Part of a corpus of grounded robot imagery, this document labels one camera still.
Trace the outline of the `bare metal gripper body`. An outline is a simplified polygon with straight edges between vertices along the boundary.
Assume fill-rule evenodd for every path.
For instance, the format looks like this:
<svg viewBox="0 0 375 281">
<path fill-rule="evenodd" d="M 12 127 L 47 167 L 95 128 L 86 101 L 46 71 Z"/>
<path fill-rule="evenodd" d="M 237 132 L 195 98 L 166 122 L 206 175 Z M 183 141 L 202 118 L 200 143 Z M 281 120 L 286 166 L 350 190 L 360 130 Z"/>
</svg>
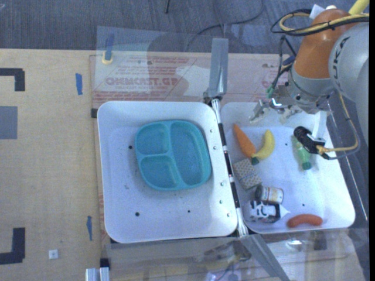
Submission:
<svg viewBox="0 0 375 281">
<path fill-rule="evenodd" d="M 271 106 L 279 109 L 293 109 L 307 114 L 316 114 L 326 110 L 326 97 L 312 95 L 292 83 L 269 87 Z"/>
</svg>

